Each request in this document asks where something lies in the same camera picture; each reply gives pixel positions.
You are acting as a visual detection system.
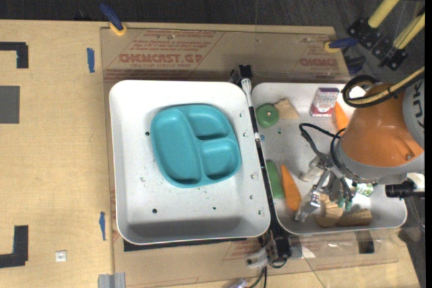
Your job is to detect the black cylinder on white bracket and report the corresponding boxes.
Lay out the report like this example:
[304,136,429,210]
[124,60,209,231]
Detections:
[385,172,425,199]

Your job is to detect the brown bread roll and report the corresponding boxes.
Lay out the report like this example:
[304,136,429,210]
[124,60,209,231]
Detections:
[337,207,373,227]
[314,194,345,229]

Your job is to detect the orange carrot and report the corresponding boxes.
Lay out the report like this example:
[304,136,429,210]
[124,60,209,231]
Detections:
[333,100,350,136]
[280,164,302,212]

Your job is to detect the green and white small carton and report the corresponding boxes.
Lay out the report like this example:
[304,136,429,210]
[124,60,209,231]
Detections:
[355,182,375,197]

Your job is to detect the pink and purple carton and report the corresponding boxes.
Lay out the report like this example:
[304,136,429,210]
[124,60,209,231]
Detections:
[309,87,340,118]

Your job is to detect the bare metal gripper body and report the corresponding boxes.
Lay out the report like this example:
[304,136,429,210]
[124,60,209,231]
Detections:
[315,154,356,200]

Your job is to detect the black block with thin wires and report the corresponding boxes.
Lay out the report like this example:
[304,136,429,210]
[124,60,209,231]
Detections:
[237,64,254,80]
[266,236,293,261]

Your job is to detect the green doughnut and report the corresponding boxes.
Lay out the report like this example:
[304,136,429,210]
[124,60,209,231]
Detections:
[255,103,281,129]

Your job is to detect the white bottle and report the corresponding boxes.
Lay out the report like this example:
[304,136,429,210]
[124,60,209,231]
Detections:
[300,158,325,183]

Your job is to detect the blue divided plate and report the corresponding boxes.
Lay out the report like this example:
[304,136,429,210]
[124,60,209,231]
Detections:
[150,103,242,189]

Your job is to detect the brown cardboard board, red print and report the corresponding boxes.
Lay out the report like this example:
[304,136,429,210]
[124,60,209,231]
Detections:
[100,26,400,278]

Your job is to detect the green pea pod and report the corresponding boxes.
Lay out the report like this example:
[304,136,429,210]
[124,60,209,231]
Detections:
[265,159,286,199]

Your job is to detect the tan bread slice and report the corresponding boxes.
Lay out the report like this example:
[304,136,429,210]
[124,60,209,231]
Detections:
[273,97,300,121]

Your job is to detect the thin black and white rod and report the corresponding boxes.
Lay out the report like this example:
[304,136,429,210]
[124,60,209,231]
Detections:
[240,77,288,241]

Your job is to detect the white plastic tray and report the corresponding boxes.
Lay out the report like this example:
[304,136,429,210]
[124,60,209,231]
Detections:
[108,79,272,246]
[251,82,408,236]

